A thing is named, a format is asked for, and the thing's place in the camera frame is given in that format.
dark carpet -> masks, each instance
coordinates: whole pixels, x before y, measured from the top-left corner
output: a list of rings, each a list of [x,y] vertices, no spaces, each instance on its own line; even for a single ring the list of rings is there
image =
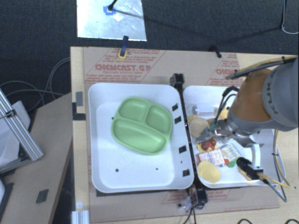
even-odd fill
[[[284,33],[284,0],[142,0],[147,42],[129,48],[298,54],[298,35]],[[287,0],[285,27],[298,31],[299,0]],[[76,0],[0,0],[0,84],[12,80],[45,89],[70,46],[120,47],[121,41],[77,37]],[[23,84],[3,86],[8,94]],[[70,67],[61,67],[53,90],[70,92]],[[17,93],[31,107],[35,94]]]

cardboard sheet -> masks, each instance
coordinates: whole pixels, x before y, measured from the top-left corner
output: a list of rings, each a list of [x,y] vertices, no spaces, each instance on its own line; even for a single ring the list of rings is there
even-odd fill
[[[185,190],[151,193],[104,195],[91,181],[88,90],[97,82],[168,84],[174,73],[183,73],[184,87],[189,85],[240,86],[242,79],[224,77],[239,69],[235,53],[128,49],[125,60],[117,57],[117,48],[84,48],[86,133],[89,172],[91,223],[185,215],[177,203],[187,197]],[[213,189],[209,202],[196,214],[258,210],[279,207],[275,193],[268,187]]]

white container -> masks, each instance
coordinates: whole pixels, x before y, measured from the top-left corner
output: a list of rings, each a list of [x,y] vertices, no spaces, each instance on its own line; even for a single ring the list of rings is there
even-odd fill
[[[184,90],[184,100],[187,115],[192,115],[192,107],[204,106],[218,107],[222,93],[226,87],[189,86]],[[123,100],[129,97],[140,97],[165,107],[173,119],[181,117],[181,121],[173,123],[170,141],[165,150],[157,155],[146,155],[133,151],[117,143],[111,134],[112,118]],[[91,153],[92,153],[92,180],[96,189],[104,193],[119,193],[147,190],[186,189],[194,180],[191,155],[195,160],[199,150],[196,140],[192,138],[193,154],[190,153],[188,139],[184,124],[179,93],[169,85],[155,84],[94,84],[88,93]],[[205,119],[214,118],[214,114],[202,114]],[[262,130],[252,136],[257,143],[263,144],[261,148],[243,148],[236,141],[235,145],[241,156],[260,163],[264,173],[276,177],[272,153],[272,130]],[[280,166],[285,173],[282,161]],[[244,186],[265,185],[261,181],[248,181],[239,173],[237,166],[218,167],[221,179],[210,183],[201,177],[201,182],[210,188],[232,188]]]
[[[184,101],[186,106],[187,116],[193,115],[192,108],[195,105],[200,106],[200,104],[204,104],[207,106],[207,101],[209,102],[210,107],[219,106],[222,94],[225,91],[226,87],[220,86],[188,86],[184,90]],[[228,100],[226,106],[231,106],[234,101],[234,97]],[[211,119],[215,116],[208,116],[203,114],[199,116],[205,119]],[[250,160],[255,166],[260,166],[264,169],[264,173],[269,176],[276,178],[277,174],[275,171],[274,161],[273,161],[273,131],[271,129],[261,130],[259,134],[251,135],[251,139],[259,145],[254,145],[252,148],[244,148],[234,139],[230,139],[228,143],[232,143],[236,149],[241,154],[241,157],[244,157]],[[192,137],[192,145],[194,151],[194,157],[198,162],[198,154],[199,150],[196,148],[196,139]],[[221,148],[226,144],[218,143],[218,148]],[[285,175],[285,170],[281,161],[280,156],[278,156],[280,167]],[[221,173],[221,179],[216,183],[211,183],[201,177],[199,177],[200,181],[209,188],[234,188],[234,187],[245,187],[245,186],[264,186],[265,184],[260,180],[248,181],[239,171],[237,165],[233,168],[229,168],[228,166],[217,167]]]
[[[165,107],[173,119],[170,141],[158,155],[146,155],[117,143],[112,118],[123,100],[135,96]],[[101,192],[186,189],[194,180],[179,93],[169,85],[94,84],[88,93],[91,127],[92,179]],[[185,146],[186,151],[179,152]]]

green plastic plate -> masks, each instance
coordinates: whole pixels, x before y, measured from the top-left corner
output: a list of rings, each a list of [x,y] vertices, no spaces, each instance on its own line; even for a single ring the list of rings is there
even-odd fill
[[[112,136],[120,144],[142,154],[162,152],[172,132],[172,115],[152,101],[125,99],[112,122]]]

metal bracket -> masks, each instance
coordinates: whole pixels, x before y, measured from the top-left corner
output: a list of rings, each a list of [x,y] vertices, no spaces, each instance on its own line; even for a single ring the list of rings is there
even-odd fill
[[[187,135],[187,138],[188,138],[188,144],[189,144],[189,149],[190,149],[190,156],[191,156],[191,160],[192,160],[193,171],[194,171],[194,174],[195,174],[193,183],[194,183],[195,188],[196,188],[197,200],[198,200],[198,204],[196,205],[196,208],[197,209],[202,209],[204,204],[208,202],[208,199],[207,199],[205,186],[202,185],[201,181],[198,178],[196,161],[195,161],[195,158],[194,158],[194,155],[193,155],[192,141],[191,141],[191,137],[190,137],[188,119],[187,119],[185,102],[184,102],[184,97],[183,97],[183,84],[184,84],[184,82],[185,82],[185,79],[184,79],[183,74],[173,74],[173,76],[170,78],[169,84],[171,86],[173,86],[178,91],[178,93],[180,95],[182,111],[183,111],[183,115],[184,115],[185,128],[186,128],[186,135]]]
[[[89,211],[72,211],[71,224],[89,224]]]
[[[10,111],[6,112],[4,116],[0,117],[0,119],[10,118],[10,117],[13,117],[16,114],[17,113],[16,113],[15,110],[10,110]]]
[[[198,204],[198,198],[196,195],[196,187],[193,184],[189,188],[189,196],[178,203],[178,209],[185,209],[186,212],[189,212],[191,211],[191,208],[195,207],[197,204]]]

